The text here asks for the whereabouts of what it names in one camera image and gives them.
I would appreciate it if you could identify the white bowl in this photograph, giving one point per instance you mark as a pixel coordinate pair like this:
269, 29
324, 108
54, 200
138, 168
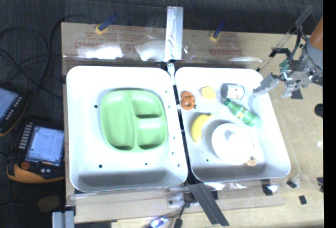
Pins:
232, 145

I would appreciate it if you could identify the orange toy pretzel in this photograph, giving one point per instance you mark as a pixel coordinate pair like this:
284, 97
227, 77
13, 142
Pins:
187, 106

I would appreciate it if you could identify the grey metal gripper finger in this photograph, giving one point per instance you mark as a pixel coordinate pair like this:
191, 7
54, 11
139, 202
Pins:
267, 83
288, 89

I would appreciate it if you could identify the green divided plate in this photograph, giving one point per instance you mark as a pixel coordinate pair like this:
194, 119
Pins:
118, 122

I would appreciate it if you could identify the white small can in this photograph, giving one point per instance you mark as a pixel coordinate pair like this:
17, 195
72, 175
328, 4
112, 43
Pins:
233, 91

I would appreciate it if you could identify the brown cardboard board red print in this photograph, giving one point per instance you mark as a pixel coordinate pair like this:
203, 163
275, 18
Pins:
126, 37

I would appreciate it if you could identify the white plastic tray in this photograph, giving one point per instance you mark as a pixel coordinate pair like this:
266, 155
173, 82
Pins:
81, 127
270, 153

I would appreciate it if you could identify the yellow banana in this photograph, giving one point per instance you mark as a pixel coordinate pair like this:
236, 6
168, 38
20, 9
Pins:
197, 128

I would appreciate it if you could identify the brown toy biscuit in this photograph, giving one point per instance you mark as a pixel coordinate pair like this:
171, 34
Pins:
252, 162

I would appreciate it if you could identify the green plastic bottle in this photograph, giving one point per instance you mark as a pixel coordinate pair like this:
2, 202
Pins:
241, 112

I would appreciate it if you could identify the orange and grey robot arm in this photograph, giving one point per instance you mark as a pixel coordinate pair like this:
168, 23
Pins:
316, 37

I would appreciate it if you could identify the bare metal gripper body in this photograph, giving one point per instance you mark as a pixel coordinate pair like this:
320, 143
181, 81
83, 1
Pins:
302, 70

